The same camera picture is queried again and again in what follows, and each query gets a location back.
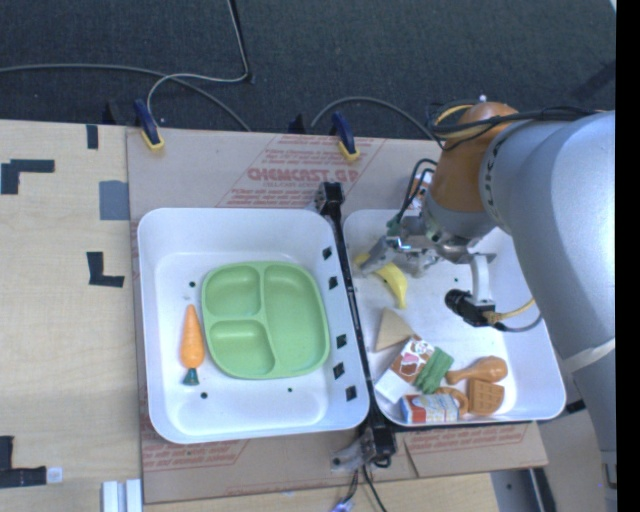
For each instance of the brown pretzel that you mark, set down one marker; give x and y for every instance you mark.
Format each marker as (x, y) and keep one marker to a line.
(462, 397)

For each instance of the orange and blue carton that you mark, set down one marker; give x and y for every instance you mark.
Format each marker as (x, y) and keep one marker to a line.
(430, 409)

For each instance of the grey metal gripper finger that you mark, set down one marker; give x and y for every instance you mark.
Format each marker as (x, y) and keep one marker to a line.
(380, 255)
(419, 262)

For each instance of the green leafy vegetable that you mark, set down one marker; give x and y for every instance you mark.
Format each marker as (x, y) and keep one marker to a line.
(432, 370)

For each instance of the white plastic tray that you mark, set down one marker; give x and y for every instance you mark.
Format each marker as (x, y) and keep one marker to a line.
(240, 405)
(450, 340)

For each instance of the brown chicken drumstick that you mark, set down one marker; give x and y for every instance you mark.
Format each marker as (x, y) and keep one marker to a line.
(480, 370)

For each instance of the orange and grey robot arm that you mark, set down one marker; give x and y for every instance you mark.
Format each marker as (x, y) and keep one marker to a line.
(550, 210)

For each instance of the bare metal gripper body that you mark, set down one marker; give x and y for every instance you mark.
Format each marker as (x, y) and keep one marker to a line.
(430, 240)

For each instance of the orange carrot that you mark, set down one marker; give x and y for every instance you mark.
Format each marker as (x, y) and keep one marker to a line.
(192, 340)

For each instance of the yellow banana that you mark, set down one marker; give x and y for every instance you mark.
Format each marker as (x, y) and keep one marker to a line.
(395, 282)

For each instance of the green divided plate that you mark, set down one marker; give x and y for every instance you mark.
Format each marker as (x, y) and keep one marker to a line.
(265, 320)

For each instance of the brown cardboard board red print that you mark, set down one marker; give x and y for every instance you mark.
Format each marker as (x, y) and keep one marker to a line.
(210, 170)

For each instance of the black cylinder on white bracket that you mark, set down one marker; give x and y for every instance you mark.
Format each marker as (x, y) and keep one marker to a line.
(465, 305)

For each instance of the orange waffle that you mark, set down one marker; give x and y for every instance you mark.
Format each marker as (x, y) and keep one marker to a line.
(485, 397)

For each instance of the brown and white carton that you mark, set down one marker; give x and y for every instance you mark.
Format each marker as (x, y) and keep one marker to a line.
(402, 372)

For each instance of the beige bread slice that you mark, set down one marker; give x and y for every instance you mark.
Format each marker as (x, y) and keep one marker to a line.
(391, 330)

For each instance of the thin black rod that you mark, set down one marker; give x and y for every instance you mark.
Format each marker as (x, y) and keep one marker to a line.
(352, 305)

